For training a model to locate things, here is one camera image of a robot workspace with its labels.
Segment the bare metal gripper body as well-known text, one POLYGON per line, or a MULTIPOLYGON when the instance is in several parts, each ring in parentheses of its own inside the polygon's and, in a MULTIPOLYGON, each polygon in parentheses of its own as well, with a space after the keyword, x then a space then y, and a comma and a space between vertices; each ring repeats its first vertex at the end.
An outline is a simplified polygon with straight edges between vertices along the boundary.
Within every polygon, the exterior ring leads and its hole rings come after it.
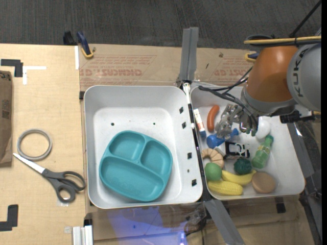
POLYGON ((239 130, 246 134, 256 134, 258 131, 258 118, 237 104, 227 104, 221 120, 229 120, 231 129, 234 123, 239 125, 239 130))

